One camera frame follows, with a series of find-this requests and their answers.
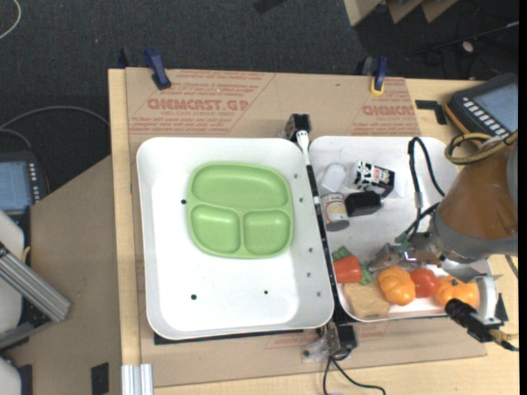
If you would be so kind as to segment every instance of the white plate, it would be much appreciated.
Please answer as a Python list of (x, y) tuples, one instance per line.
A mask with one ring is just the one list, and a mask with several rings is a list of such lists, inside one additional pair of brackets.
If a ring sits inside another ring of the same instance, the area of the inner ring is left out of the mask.
[[(352, 217), (349, 227), (327, 233), (331, 253), (345, 246), (362, 262), (367, 263), (375, 259), (375, 255), (385, 244), (394, 244), (394, 239), (415, 220), (414, 189), (408, 164), (408, 143), (411, 139), (412, 137), (320, 137), (312, 142), (310, 158), (318, 184), (322, 183), (328, 166), (333, 163), (344, 165), (348, 173), (352, 165), (359, 160), (395, 172), (395, 190), (383, 199), (379, 211)], [(444, 157), (445, 145), (441, 141), (431, 137), (422, 137), (422, 141), (429, 153), (436, 181), (446, 193), (457, 175), (457, 167)], [(440, 202), (442, 196), (433, 186), (425, 157), (418, 144), (415, 146), (415, 166), (422, 190), (423, 206), (426, 209)], [(346, 179), (338, 190), (344, 196), (357, 191), (349, 188), (347, 184)], [(419, 231), (425, 231), (428, 224), (429, 218), (424, 218)], [(441, 268), (430, 266), (430, 269), (439, 277), (446, 275)], [(346, 313), (362, 322), (445, 314), (444, 309), (433, 298), (426, 298), (415, 299), (402, 307), (392, 304), (388, 315), (383, 318), (359, 318), (350, 310), (342, 284), (338, 284), (338, 295)]]
[[(173, 340), (318, 328), (333, 313), (315, 207), (300, 149), (279, 138), (154, 137), (138, 150), (147, 316)], [(293, 238), (275, 258), (221, 258), (192, 241), (181, 202), (213, 161), (265, 165), (293, 199)]]

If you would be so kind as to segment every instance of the bread slice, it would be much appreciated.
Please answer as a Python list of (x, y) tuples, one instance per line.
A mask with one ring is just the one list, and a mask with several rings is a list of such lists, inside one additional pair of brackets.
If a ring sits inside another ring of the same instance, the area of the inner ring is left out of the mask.
[(354, 316), (366, 318), (388, 314), (390, 304), (376, 281), (365, 286), (359, 283), (344, 284), (344, 295)]

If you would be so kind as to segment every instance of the yellow bell pepper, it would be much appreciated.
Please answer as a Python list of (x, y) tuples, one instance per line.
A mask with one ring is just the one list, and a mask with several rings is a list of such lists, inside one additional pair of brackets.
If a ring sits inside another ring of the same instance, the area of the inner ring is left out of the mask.
[(379, 272), (379, 285), (385, 298), (399, 306), (411, 303), (415, 297), (415, 284), (410, 274), (397, 265)]

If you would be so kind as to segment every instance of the monitor screen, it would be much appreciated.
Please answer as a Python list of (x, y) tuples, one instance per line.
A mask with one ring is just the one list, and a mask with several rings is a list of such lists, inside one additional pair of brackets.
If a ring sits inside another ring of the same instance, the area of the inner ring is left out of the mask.
[(474, 98), (474, 102), (514, 132), (518, 128), (518, 85), (510, 84)]
[(0, 162), (0, 209), (23, 212), (32, 202), (26, 163)]

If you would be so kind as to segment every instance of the cardboard sheet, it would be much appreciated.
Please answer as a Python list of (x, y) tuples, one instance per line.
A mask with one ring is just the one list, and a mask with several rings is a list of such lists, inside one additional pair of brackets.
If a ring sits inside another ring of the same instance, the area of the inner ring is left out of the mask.
[[(280, 137), (291, 114), (310, 115), (311, 141), (418, 136), (406, 81), (387, 77), (384, 94), (373, 96), (371, 77), (173, 69), (167, 71), (172, 87), (159, 91), (151, 75), (147, 68), (126, 69), (142, 363), (152, 364), (157, 388), (321, 371), (323, 365), (302, 361), (302, 347), (317, 338), (315, 330), (169, 344), (154, 335), (146, 315), (136, 153), (147, 139), (159, 136)], [(348, 368), (486, 352), (447, 318), (356, 323), (354, 328), (361, 348), (343, 364)]]

